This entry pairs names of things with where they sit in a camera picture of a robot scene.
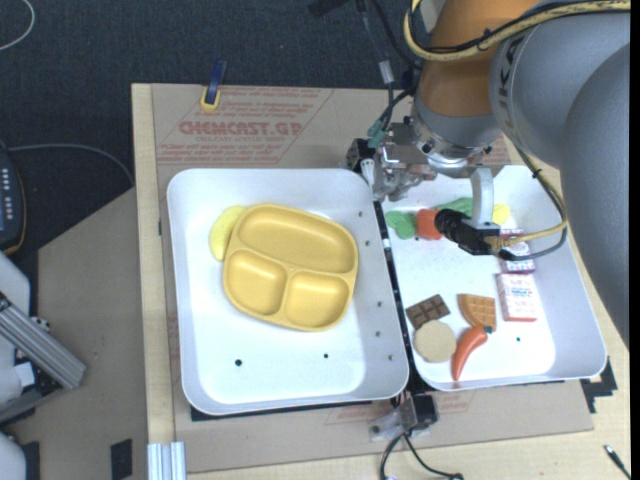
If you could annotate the green toy vegetable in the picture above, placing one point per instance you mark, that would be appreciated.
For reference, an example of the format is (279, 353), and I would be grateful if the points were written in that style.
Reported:
(456, 205)

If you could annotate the brown chocolate bar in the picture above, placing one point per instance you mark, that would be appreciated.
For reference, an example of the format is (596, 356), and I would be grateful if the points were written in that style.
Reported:
(427, 309)

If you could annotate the pink and white carton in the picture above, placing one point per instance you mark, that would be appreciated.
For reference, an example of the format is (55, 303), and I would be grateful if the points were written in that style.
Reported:
(518, 297)
(520, 265)

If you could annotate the orange-brown waffle slice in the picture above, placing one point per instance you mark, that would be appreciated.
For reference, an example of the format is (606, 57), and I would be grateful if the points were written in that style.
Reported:
(477, 309)

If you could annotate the yellow toy food piece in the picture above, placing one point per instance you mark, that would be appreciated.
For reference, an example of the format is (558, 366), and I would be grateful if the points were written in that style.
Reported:
(501, 213)

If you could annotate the yellow banana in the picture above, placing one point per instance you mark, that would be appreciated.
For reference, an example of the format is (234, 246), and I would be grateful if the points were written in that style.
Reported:
(219, 238)

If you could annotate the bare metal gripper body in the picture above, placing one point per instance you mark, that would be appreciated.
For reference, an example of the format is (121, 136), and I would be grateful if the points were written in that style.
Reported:
(407, 154)

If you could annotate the white plastic tray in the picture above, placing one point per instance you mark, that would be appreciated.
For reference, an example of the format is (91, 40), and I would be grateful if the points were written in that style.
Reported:
(280, 368)
(565, 318)

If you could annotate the black cylinder on white bracket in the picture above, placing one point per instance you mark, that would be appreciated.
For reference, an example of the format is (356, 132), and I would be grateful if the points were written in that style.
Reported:
(470, 233)

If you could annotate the thin black and white rod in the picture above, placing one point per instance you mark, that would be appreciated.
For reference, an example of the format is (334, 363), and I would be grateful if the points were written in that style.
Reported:
(395, 278)

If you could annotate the yellow divided plate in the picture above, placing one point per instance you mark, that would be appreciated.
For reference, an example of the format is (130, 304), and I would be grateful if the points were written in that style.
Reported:
(290, 248)

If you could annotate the brown cardboard board red print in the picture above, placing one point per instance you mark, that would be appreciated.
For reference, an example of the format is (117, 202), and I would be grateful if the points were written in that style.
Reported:
(310, 118)

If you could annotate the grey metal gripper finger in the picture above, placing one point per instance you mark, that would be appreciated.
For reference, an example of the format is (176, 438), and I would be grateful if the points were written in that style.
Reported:
(411, 184)
(386, 185)

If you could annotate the green toy lettuce leaf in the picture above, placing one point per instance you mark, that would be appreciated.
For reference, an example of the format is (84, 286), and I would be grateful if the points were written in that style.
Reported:
(399, 223)

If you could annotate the orange carrot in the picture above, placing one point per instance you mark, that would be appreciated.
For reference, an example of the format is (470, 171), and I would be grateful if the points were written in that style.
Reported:
(465, 350)

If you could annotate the round beige biscuit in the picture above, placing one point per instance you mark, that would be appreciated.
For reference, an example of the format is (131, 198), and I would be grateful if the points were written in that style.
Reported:
(434, 342)

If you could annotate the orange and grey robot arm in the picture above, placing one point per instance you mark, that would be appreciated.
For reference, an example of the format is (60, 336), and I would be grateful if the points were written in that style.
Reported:
(550, 93)

